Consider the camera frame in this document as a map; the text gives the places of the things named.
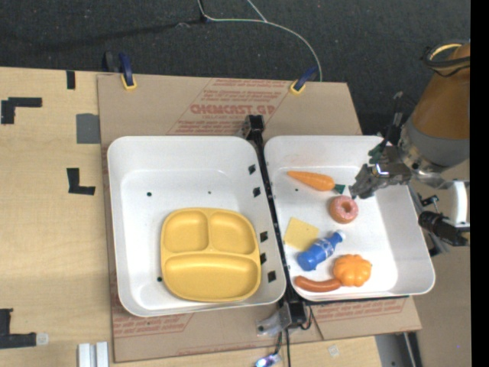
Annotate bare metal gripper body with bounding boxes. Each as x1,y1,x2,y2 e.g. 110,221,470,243
368,140,449,187

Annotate pink frosted doughnut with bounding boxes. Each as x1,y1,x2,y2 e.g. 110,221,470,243
329,195,360,225

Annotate orange carrot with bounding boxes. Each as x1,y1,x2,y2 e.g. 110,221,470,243
287,171,346,195

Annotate white plastic tray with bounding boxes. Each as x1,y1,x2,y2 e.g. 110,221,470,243
263,135,436,303
106,135,287,318

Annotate orange pumpkin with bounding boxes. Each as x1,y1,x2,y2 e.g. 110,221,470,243
332,254,373,287

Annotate blue bottle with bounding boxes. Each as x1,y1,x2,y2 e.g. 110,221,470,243
296,229,347,272

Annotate yellow cheese slice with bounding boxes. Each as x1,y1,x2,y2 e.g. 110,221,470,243
283,216,320,252

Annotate thin black rod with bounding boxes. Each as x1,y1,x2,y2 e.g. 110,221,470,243
253,135,298,306

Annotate orange sausage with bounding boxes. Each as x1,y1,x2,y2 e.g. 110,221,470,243
294,275,343,294

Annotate yellow divided plate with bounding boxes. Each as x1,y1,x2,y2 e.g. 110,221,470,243
160,207,263,304

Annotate brown cardboard board, red print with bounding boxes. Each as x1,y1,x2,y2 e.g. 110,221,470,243
96,73,423,363

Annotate black cylinder on white bracket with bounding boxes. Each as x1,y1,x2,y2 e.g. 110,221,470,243
418,180,471,248

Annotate black block with thin wires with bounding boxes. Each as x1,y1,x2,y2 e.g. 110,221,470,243
284,300,309,326
241,115,266,141

